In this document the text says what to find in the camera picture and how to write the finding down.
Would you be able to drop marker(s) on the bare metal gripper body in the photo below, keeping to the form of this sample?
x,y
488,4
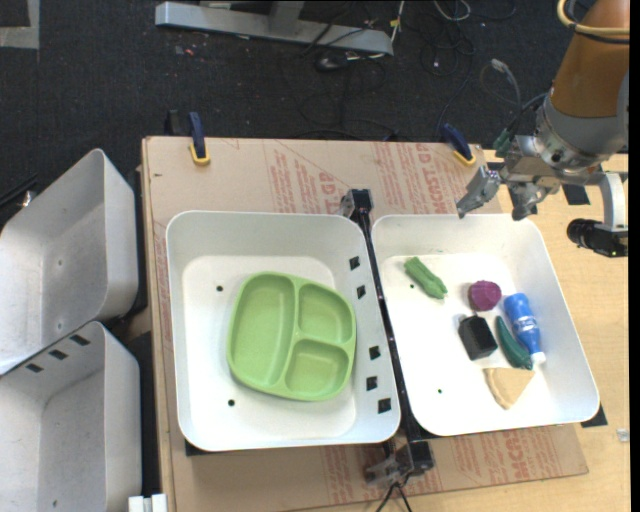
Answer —
x,y
530,162

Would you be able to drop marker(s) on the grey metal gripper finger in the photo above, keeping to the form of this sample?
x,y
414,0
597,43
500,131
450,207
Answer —
x,y
479,191
527,201

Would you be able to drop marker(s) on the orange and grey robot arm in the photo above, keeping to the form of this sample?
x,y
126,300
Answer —
x,y
592,75

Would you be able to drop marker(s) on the light green toy vegetable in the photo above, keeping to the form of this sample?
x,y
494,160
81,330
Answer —
x,y
425,279

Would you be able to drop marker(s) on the purple toy grapes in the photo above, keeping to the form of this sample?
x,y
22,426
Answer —
x,y
484,295

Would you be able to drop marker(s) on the blue bottle with white cap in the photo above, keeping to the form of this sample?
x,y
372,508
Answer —
x,y
522,322

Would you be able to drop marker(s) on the dark green toy pepper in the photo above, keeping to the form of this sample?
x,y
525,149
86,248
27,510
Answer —
x,y
511,345

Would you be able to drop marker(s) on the small black bottle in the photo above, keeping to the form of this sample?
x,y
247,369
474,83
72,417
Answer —
x,y
477,337

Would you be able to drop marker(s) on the thin black rod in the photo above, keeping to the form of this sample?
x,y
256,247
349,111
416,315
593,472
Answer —
x,y
389,320

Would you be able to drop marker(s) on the white plastic tray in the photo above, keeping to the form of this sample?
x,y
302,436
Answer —
x,y
65,430
210,400
440,350
60,260

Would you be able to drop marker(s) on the brown cardboard board red print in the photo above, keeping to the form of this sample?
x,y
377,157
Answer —
x,y
300,170

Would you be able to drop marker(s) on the tan toy pizza slice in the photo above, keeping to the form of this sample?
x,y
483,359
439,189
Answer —
x,y
507,386

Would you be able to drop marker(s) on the green divided plate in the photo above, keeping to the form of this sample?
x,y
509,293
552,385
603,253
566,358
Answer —
x,y
260,325

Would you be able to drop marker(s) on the black cylinder on white bracket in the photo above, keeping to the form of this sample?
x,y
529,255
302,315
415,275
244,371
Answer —
x,y
597,237

